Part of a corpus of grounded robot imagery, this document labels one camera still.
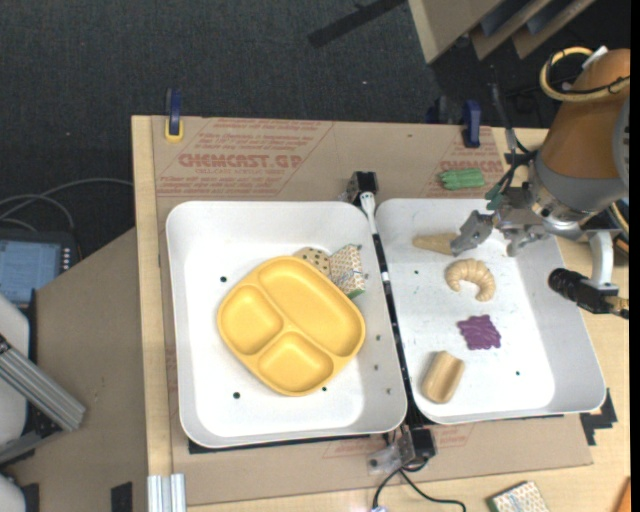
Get beige ice cream cone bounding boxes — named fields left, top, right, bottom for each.
left=411, top=232, right=459, bottom=258

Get brown cardboard board red print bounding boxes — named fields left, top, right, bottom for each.
left=149, top=115, right=609, bottom=507

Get orange flat object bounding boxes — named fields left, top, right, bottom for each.
left=611, top=476, right=631, bottom=512

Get thin black and white rod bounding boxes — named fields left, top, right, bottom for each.
left=359, top=191, right=419, bottom=432

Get patterned beige and green carton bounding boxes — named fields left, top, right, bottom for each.
left=327, top=243, right=371, bottom=301

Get beige bread roll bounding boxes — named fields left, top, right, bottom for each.
left=419, top=349, right=467, bottom=405

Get purple grapes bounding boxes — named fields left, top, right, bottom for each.
left=455, top=313, right=504, bottom=352

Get white plastic tray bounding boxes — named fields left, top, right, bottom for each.
left=164, top=199, right=409, bottom=450
left=373, top=197, right=608, bottom=426

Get beige dotted packet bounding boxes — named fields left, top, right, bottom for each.
left=292, top=246, right=332, bottom=274

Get beige patterned packet green edge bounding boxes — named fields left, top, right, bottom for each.
left=486, top=480, right=554, bottom=512

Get beige croissant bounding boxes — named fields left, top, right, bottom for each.
left=444, top=257, right=498, bottom=303

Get green asparagus bundle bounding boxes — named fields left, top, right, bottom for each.
left=437, top=167, right=487, bottom=192

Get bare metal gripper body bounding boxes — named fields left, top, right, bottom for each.
left=493, top=192, right=587, bottom=242

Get yellow divided plate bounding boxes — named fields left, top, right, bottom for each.
left=216, top=255, right=368, bottom=398

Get black cylinder on white bracket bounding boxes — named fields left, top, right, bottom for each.
left=547, top=227, right=624, bottom=316

